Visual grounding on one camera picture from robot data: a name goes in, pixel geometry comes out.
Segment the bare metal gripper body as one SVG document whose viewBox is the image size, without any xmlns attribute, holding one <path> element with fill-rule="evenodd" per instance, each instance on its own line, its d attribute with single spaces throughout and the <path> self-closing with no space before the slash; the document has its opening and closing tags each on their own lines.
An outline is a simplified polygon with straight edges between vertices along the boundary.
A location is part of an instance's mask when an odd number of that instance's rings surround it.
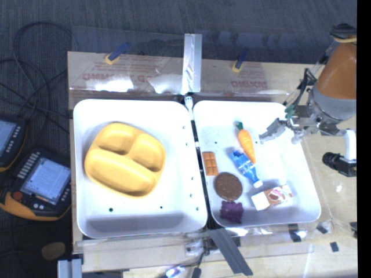
<svg viewBox="0 0 371 278">
<path fill-rule="evenodd" d="M 286 125 L 296 137 L 317 134 L 325 118 L 325 113 L 317 107 L 289 106 L 285 109 Z"/>
</svg>

